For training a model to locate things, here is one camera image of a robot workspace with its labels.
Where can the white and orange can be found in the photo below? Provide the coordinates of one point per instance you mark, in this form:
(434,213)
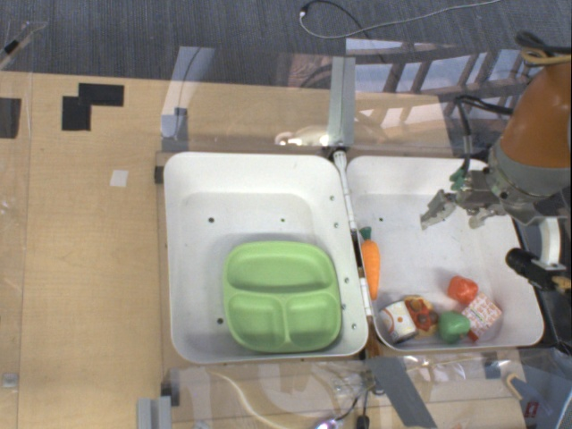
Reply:
(397,322)

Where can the white and orange carton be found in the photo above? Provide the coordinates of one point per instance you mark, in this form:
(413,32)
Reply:
(482,313)

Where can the black cylinder on white bracket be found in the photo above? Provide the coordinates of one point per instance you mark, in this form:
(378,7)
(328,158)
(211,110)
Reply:
(536,257)

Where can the white plastic tray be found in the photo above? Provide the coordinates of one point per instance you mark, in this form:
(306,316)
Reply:
(429,257)
(259,204)

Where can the pale wood board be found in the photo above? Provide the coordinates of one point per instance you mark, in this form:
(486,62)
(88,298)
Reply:
(89,257)

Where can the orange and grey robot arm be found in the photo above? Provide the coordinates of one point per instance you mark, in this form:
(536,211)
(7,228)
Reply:
(541,128)

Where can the green divided plate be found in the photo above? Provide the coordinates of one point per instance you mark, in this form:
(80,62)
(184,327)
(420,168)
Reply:
(280,296)

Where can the green pepper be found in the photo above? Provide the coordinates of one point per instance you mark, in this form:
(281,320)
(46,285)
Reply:
(453,326)

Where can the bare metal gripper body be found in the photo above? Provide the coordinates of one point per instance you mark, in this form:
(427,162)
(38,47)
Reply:
(487,193)

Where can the pizza slice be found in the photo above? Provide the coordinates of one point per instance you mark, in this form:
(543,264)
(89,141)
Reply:
(422,313)

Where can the orange carrot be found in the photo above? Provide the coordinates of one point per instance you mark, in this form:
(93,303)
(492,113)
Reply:
(371,266)

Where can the orange pepper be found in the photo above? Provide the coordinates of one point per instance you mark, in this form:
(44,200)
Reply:
(463,289)

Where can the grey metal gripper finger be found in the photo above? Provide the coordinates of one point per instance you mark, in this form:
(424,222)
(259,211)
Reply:
(434,212)
(481,218)

